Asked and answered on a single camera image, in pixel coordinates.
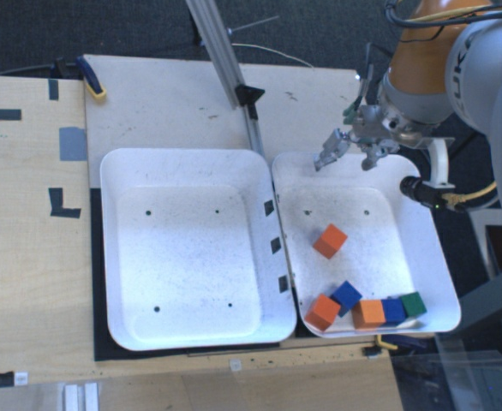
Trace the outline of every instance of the toy block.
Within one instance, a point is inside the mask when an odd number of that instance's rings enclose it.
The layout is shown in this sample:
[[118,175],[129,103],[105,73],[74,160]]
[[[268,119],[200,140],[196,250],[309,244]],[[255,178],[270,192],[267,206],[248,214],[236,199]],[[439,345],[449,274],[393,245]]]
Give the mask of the toy block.
[[385,311],[385,326],[400,325],[407,319],[403,303],[398,298],[388,298],[381,302]]
[[417,317],[427,311],[422,297],[418,292],[402,295],[399,297],[399,300],[402,301],[403,309],[405,309],[408,317]]
[[336,301],[325,294],[320,294],[308,309],[304,320],[316,329],[325,331],[333,324],[339,310],[340,305]]
[[314,248],[330,259],[346,242],[346,239],[348,236],[330,223],[314,243]]
[[332,293],[331,298],[340,305],[338,316],[343,317],[362,298],[362,294],[350,282],[345,281]]
[[359,300],[351,312],[356,329],[376,329],[386,322],[380,300]]

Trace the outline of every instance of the blue cube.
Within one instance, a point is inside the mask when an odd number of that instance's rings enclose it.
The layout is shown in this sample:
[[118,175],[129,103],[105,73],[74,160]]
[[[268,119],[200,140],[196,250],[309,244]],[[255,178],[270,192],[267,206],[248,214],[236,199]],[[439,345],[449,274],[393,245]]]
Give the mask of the blue cube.
[[341,284],[331,298],[340,305],[338,316],[343,317],[362,298],[362,294],[350,282]]
[[381,302],[386,318],[386,322],[383,324],[384,327],[399,325],[407,319],[403,303],[398,298],[388,298],[381,300]]

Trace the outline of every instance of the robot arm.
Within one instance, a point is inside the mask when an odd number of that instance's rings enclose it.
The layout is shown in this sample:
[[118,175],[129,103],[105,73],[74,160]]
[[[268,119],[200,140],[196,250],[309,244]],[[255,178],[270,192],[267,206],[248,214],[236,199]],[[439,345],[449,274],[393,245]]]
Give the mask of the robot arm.
[[404,27],[380,83],[377,103],[361,105],[371,81],[362,79],[357,100],[344,112],[349,132],[336,129],[314,160],[316,170],[342,157],[351,144],[366,154],[364,170],[399,151],[428,150],[432,175],[427,187],[408,181],[402,190],[430,206],[442,206],[448,184],[447,145],[433,131],[453,112],[486,135],[502,203],[502,5],[490,0],[421,0],[409,20],[397,17],[388,0],[386,18]]

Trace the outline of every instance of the orange cube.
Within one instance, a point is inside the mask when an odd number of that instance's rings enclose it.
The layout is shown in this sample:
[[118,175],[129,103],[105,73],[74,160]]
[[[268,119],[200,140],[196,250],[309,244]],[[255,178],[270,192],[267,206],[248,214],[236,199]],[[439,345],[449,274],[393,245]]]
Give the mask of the orange cube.
[[381,300],[360,300],[352,308],[356,329],[376,329],[386,322]]
[[336,301],[325,294],[320,294],[308,309],[304,320],[316,329],[324,331],[333,324],[338,311],[340,311],[340,305]]
[[348,239],[348,236],[330,223],[314,243],[314,248],[330,259],[346,242],[346,239]]

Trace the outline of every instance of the empty white tray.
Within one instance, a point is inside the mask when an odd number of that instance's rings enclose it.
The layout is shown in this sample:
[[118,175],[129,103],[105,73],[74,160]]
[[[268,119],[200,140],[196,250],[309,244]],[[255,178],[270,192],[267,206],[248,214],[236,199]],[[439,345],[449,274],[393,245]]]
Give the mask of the empty white tray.
[[108,326],[130,350],[276,343],[296,310],[264,158],[116,149],[100,166]]
[[[348,280],[363,299],[398,297],[419,291],[427,313],[397,327],[359,331],[351,313],[326,331],[307,327],[320,337],[378,333],[441,332],[454,329],[460,305],[439,244],[432,215],[399,190],[416,167],[398,155],[382,158],[369,171],[363,154],[347,153],[319,172],[314,155],[286,152],[272,165],[278,208],[298,305],[304,318],[320,294],[330,296]],[[329,223],[348,239],[327,259],[313,248]]]

